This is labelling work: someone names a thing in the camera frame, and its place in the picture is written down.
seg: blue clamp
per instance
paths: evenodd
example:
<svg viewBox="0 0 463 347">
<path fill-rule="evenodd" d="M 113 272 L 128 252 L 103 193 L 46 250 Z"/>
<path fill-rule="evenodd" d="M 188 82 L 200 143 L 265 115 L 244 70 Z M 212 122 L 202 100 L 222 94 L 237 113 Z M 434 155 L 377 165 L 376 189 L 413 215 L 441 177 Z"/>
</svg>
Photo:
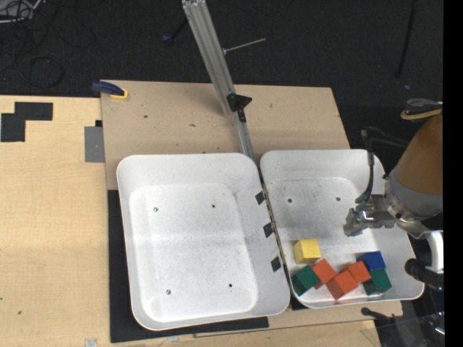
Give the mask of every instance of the blue clamp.
<svg viewBox="0 0 463 347">
<path fill-rule="evenodd" d="M 113 99 L 124 99 L 127 97 L 127 90 L 104 81 L 93 81 L 90 88 L 92 91 L 109 94 Z"/>
</svg>

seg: red block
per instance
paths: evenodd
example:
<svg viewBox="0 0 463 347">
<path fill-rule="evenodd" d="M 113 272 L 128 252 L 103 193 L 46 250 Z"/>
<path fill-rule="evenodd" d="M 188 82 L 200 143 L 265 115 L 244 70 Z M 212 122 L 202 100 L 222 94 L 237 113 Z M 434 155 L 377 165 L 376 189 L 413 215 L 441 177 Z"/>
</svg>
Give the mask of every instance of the red block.
<svg viewBox="0 0 463 347">
<path fill-rule="evenodd" d="M 324 258 L 314 264 L 312 270 L 320 278 L 320 283 L 315 286 L 315 289 L 319 289 L 323 284 L 326 284 L 336 276 L 336 271 L 334 271 L 329 262 Z"/>
<path fill-rule="evenodd" d="M 340 299 L 344 294 L 356 289 L 358 284 L 350 271 L 346 269 L 327 282 L 326 286 L 334 299 Z"/>
<path fill-rule="evenodd" d="M 352 277 L 358 283 L 364 283 L 365 281 L 371 279 L 370 271 L 368 271 L 363 261 L 358 261 L 356 263 L 353 263 L 347 266 L 347 269 L 350 271 L 350 273 L 352 274 Z"/>
</svg>

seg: black tape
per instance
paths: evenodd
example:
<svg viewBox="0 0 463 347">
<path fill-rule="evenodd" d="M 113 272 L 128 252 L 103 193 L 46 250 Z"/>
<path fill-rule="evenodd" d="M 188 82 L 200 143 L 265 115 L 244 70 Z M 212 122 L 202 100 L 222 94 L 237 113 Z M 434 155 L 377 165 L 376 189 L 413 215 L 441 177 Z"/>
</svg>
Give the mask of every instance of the black tape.
<svg viewBox="0 0 463 347">
<path fill-rule="evenodd" d="M 272 269 L 273 269 L 273 272 L 277 271 L 280 267 L 281 267 L 281 262 L 280 262 L 280 259 L 279 257 L 275 257 L 272 262 Z"/>
<path fill-rule="evenodd" d="M 266 200 L 266 196 L 263 194 L 263 192 L 260 192 L 255 196 L 255 199 L 258 201 L 258 204 L 261 205 L 264 200 Z"/>
<path fill-rule="evenodd" d="M 0 142 L 24 142 L 26 121 L 15 113 L 1 115 Z"/>
<path fill-rule="evenodd" d="M 26 121 L 51 121 L 53 119 L 53 103 L 14 103 L 14 113 L 24 116 Z"/>
<path fill-rule="evenodd" d="M 51 121 L 53 103 L 15 102 L 14 113 L 1 115 L 0 142 L 24 142 L 26 121 Z"/>
<path fill-rule="evenodd" d="M 263 227 L 263 232 L 266 233 L 266 238 L 268 238 L 273 233 L 272 223 L 268 223 Z"/>
</svg>

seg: metal rod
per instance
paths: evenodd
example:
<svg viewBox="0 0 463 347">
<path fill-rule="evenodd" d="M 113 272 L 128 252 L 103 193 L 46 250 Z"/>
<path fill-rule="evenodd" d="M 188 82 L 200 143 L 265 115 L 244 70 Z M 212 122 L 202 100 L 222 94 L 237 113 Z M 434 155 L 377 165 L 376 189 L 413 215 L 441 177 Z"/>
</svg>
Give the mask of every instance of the metal rod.
<svg viewBox="0 0 463 347">
<path fill-rule="evenodd" d="M 244 43 L 242 45 L 234 46 L 233 48 L 230 48 L 230 49 L 222 48 L 222 51 L 224 52 L 224 55 L 226 55 L 229 51 L 244 48 L 244 47 L 249 46 L 249 45 L 254 45 L 255 43 L 261 43 L 262 41 L 265 41 L 265 40 L 266 40 L 266 38 L 260 38 L 259 40 L 255 40 L 255 41 L 251 41 L 250 43 Z"/>
<path fill-rule="evenodd" d="M 417 9 L 418 0 L 412 0 L 412 11 L 410 12 L 410 17 L 408 21 L 407 34 L 405 35 L 404 47 L 402 49 L 402 56 L 400 58 L 399 68 L 396 72 L 396 77 L 399 78 L 402 75 L 402 70 L 404 69 L 405 57 L 407 56 L 408 47 L 410 44 L 410 37 L 412 35 L 413 22 L 415 20 L 415 12 Z"/>
<path fill-rule="evenodd" d="M 236 92 L 208 6 L 205 0 L 182 0 L 182 5 L 224 114 L 233 116 L 241 152 L 254 160 L 246 121 L 240 120 L 237 112 L 232 112 L 226 98 Z"/>
</svg>

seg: wooden block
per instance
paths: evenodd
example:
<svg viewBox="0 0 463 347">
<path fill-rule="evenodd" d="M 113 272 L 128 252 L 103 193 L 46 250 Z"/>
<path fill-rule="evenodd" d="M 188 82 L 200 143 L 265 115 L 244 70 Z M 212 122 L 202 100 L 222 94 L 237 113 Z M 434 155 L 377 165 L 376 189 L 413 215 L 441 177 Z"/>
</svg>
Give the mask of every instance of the wooden block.
<svg viewBox="0 0 463 347">
<path fill-rule="evenodd" d="M 320 283 L 314 285 L 315 289 L 319 289 L 323 284 L 326 284 L 336 276 L 336 271 L 325 258 L 315 263 L 312 266 L 312 270 L 320 278 Z"/>
<path fill-rule="evenodd" d="M 347 266 L 347 269 L 350 271 L 350 273 L 352 274 L 352 277 L 358 283 L 364 283 L 365 281 L 371 279 L 371 274 L 368 271 L 363 261 L 358 261 L 356 263 L 353 263 Z"/>
<path fill-rule="evenodd" d="M 321 257 L 317 239 L 301 239 L 292 247 L 296 263 L 314 263 Z"/>
<path fill-rule="evenodd" d="M 386 268 L 381 251 L 363 253 L 357 258 L 357 261 L 363 261 L 368 271 Z"/>
<path fill-rule="evenodd" d="M 352 277 L 350 271 L 346 269 L 327 282 L 326 286 L 334 299 L 340 299 L 344 294 L 356 289 L 357 281 Z"/>
<path fill-rule="evenodd" d="M 385 269 L 370 271 L 371 279 L 363 283 L 367 295 L 382 294 L 392 288 L 391 281 Z"/>
<path fill-rule="evenodd" d="M 300 296 L 319 283 L 320 278 L 313 272 L 311 266 L 306 266 L 291 277 L 291 282 L 294 291 Z"/>
</svg>

